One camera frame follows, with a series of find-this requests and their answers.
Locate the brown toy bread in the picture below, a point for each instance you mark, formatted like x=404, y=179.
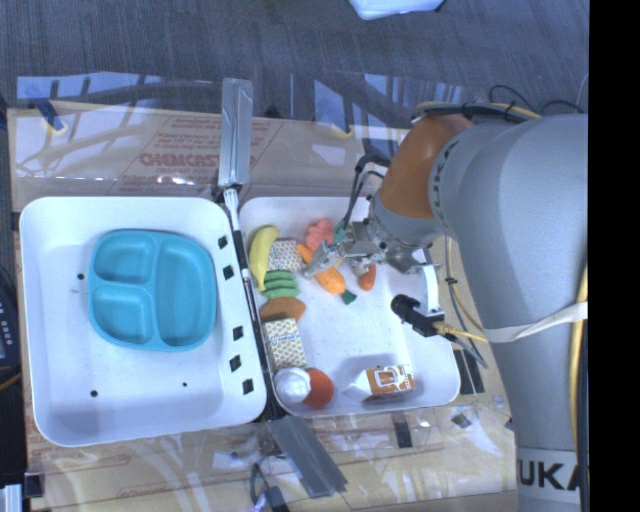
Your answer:
x=282, y=309

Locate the blue divided plate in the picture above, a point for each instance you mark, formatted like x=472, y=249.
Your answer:
x=150, y=290

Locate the yellow banana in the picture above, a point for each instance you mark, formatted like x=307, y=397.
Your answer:
x=259, y=252

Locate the white plastic tray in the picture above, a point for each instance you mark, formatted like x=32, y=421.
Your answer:
x=150, y=390
x=365, y=335

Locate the large orange carrot green top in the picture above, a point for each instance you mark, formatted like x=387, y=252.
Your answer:
x=332, y=281

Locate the brown cardboard board red print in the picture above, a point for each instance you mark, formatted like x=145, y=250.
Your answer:
x=300, y=150

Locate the orange and white juice carton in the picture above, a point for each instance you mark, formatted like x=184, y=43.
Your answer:
x=385, y=382

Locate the thin black and white rod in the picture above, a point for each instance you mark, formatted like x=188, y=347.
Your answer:
x=246, y=280

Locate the orange ball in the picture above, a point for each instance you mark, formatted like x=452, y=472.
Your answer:
x=321, y=389

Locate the large white orange patterned carton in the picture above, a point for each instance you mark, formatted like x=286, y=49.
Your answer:
x=285, y=344

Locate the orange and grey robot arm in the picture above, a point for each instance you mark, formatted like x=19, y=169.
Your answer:
x=510, y=240

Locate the green ridged toy vegetable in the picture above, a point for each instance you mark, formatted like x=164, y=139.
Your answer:
x=281, y=285

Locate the small orange carrot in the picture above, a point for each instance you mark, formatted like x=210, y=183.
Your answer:
x=368, y=281

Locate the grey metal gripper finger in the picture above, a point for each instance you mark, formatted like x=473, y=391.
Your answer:
x=360, y=268
x=322, y=256

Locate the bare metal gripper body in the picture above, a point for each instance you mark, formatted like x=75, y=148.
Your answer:
x=367, y=245

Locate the pink toy food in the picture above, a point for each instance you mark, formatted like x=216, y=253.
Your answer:
x=320, y=232

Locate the black cylinder on white bracket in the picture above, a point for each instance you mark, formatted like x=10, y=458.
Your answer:
x=412, y=312

